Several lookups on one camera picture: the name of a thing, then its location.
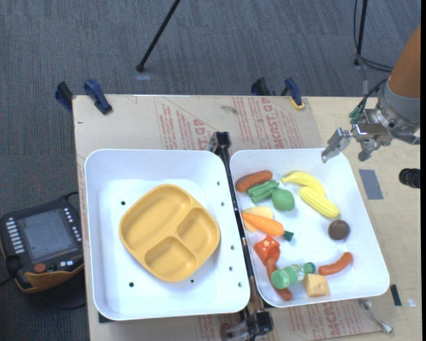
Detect yellow toy crisp slice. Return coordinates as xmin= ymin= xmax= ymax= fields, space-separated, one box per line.
xmin=241 ymin=206 xmax=275 ymax=233

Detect red carton with yellow star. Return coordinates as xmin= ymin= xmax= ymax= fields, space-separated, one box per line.
xmin=253 ymin=235 xmax=282 ymax=266

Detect yellow toy corn cob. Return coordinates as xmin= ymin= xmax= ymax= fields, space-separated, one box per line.
xmin=299 ymin=186 xmax=341 ymax=220

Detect brown cardboard board red print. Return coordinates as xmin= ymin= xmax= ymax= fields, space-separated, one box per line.
xmin=72 ymin=94 xmax=385 ymax=341

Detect yellow toy cheese wedge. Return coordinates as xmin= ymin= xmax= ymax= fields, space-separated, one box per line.
xmin=303 ymin=273 xmax=331 ymax=298

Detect black cylinder on white bracket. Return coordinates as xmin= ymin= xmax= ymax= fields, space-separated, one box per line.
xmin=398 ymin=168 xmax=422 ymax=190

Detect green toy bottle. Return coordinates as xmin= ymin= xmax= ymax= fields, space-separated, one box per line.
xmin=271 ymin=261 xmax=317 ymax=291

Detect yellow divided plate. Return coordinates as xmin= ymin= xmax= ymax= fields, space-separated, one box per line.
xmin=118 ymin=183 xmax=222 ymax=283

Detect black tripod leg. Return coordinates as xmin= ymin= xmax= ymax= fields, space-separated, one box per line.
xmin=136 ymin=0 xmax=191 ymax=73

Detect black stand pole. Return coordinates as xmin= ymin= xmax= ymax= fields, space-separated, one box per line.
xmin=353 ymin=0 xmax=373 ymax=67

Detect thin black and white rod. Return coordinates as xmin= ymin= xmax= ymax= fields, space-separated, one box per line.
xmin=219 ymin=146 xmax=261 ymax=309

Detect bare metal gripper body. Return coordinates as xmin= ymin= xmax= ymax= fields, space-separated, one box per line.
xmin=351 ymin=105 xmax=421 ymax=149

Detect orange carrot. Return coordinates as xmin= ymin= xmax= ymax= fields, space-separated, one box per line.
xmin=241 ymin=212 xmax=295 ymax=242

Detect green toy beans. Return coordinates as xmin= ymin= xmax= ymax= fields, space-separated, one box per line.
xmin=246 ymin=180 xmax=280 ymax=205

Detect white plastic tray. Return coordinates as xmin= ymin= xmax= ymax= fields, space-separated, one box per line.
xmin=84 ymin=148 xmax=251 ymax=322
xmin=229 ymin=148 xmax=391 ymax=309

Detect black block with thin wires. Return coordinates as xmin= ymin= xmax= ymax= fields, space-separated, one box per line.
xmin=208 ymin=131 xmax=233 ymax=155
xmin=246 ymin=309 xmax=275 ymax=337

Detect brown toy sausage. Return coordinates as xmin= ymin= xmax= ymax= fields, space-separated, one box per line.
xmin=235 ymin=170 xmax=273 ymax=193
xmin=265 ymin=256 xmax=294 ymax=302
xmin=318 ymin=251 xmax=354 ymax=276

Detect yellow banana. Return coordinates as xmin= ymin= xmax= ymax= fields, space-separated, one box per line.
xmin=280 ymin=170 xmax=327 ymax=197

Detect brown round toy biscuit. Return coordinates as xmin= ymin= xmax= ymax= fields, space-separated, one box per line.
xmin=327 ymin=220 xmax=351 ymax=242

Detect green toy lime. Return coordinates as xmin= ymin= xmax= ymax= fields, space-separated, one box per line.
xmin=271 ymin=188 xmax=296 ymax=212

